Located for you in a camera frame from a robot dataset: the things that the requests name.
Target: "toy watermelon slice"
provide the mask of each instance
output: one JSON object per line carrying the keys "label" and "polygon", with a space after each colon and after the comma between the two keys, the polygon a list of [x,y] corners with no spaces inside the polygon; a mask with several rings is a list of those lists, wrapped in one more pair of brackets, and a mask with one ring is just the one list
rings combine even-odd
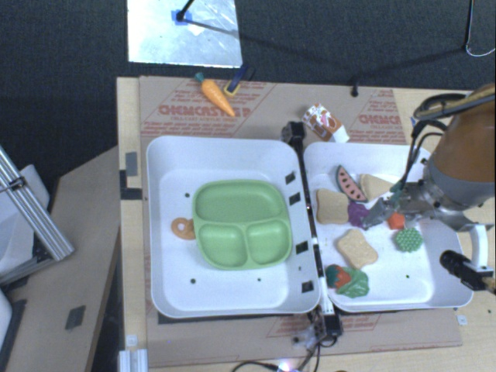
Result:
{"label": "toy watermelon slice", "polygon": [[347,195],[351,201],[368,202],[367,197],[362,192],[362,189],[360,189],[358,183],[351,178],[348,171],[346,171],[342,165],[338,167],[336,182],[338,183],[339,189]]}

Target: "silver square panel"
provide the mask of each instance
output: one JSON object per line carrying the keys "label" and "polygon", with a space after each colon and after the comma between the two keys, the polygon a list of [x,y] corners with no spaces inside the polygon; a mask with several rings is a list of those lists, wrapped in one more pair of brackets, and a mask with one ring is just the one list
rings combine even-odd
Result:
{"label": "silver square panel", "polygon": [[195,0],[186,13],[175,13],[188,0],[127,0],[129,61],[206,67],[240,67],[234,0]]}

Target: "black carpet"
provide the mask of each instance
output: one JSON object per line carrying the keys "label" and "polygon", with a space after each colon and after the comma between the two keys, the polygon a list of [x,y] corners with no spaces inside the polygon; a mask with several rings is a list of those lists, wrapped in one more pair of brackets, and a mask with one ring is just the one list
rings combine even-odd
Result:
{"label": "black carpet", "polygon": [[[496,0],[476,0],[472,46],[494,46]],[[469,0],[236,0],[255,80],[474,89],[494,54],[461,49]],[[0,0],[0,144],[55,179],[116,145],[115,79],[192,76],[127,61],[126,0]],[[232,70],[208,69],[214,78]]]}

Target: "green plate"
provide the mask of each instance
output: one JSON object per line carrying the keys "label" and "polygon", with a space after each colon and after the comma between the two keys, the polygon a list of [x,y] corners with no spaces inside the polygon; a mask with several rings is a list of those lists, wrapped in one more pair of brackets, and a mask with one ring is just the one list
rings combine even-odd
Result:
{"label": "green plate", "polygon": [[291,225],[282,194],[264,181],[216,181],[193,197],[198,247],[215,267],[256,269],[291,253]]}

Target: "toy carrot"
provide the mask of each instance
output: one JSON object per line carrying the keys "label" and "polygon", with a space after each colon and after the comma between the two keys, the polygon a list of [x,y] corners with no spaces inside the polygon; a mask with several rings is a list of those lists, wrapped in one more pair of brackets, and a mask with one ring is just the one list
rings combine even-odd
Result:
{"label": "toy carrot", "polygon": [[195,80],[201,83],[203,95],[206,96],[211,103],[226,112],[231,117],[234,117],[233,108],[213,80],[205,79],[203,73],[195,74]]}

